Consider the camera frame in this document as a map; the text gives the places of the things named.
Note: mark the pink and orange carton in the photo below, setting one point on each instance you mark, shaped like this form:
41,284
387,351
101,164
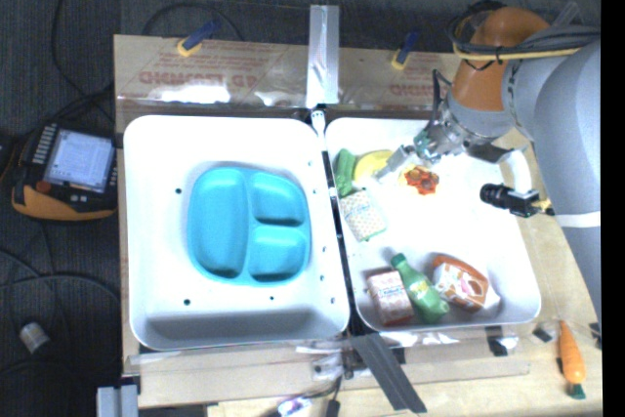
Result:
389,300

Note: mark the black cylinder on white bracket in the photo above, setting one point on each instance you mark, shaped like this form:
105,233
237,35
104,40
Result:
508,197

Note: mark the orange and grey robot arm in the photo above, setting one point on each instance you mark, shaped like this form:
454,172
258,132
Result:
556,112

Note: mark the orange carrot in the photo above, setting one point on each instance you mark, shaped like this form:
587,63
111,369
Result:
571,354

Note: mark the blue divided plate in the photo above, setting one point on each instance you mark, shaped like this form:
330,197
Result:
220,220

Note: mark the yellow banana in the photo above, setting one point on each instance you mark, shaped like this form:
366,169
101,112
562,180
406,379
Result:
368,161

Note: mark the green toy vegetable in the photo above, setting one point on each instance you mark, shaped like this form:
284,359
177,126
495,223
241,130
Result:
344,171

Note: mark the brown cardboard board red print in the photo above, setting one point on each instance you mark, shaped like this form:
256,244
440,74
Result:
215,68

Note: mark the green plastic bottle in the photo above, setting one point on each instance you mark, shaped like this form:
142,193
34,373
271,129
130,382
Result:
422,293

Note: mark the orange and white packet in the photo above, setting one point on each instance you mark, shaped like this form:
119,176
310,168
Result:
461,284

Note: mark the white plastic tray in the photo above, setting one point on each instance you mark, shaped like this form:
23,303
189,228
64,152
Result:
161,220
454,229

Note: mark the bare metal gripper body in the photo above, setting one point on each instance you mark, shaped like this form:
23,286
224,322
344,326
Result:
439,140

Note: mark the white dotted packet green edge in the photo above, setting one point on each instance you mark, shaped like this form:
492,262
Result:
362,216

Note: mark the small grey can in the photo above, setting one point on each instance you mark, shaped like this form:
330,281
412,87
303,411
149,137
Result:
34,337

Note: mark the toy pizza slice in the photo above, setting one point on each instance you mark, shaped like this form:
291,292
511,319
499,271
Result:
421,179

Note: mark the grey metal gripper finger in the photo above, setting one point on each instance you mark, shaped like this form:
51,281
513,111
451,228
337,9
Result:
399,156

